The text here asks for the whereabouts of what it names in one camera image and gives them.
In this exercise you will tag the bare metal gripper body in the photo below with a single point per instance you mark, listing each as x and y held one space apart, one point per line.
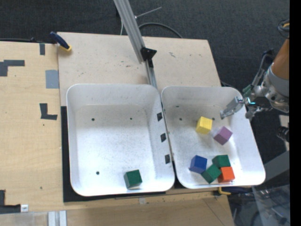
270 99

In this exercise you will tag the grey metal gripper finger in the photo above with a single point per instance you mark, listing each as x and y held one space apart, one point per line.
250 114
231 108

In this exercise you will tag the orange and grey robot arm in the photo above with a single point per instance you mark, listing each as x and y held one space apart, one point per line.
282 62

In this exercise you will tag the purple cube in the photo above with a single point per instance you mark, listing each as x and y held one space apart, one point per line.
223 135

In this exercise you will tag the yellow cube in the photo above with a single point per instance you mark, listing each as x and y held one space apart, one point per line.
203 125

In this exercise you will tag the white plastic tray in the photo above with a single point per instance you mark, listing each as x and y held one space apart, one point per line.
188 138
113 145

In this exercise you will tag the green cube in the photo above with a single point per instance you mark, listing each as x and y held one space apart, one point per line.
133 179
211 173
221 161

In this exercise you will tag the orange cube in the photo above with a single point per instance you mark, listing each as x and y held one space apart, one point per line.
226 174

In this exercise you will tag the blue cube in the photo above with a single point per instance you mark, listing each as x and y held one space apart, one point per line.
198 164

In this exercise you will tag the pale wood board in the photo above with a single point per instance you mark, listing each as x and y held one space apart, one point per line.
105 60

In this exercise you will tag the black cylinder on white bracket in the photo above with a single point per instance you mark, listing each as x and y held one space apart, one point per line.
283 133

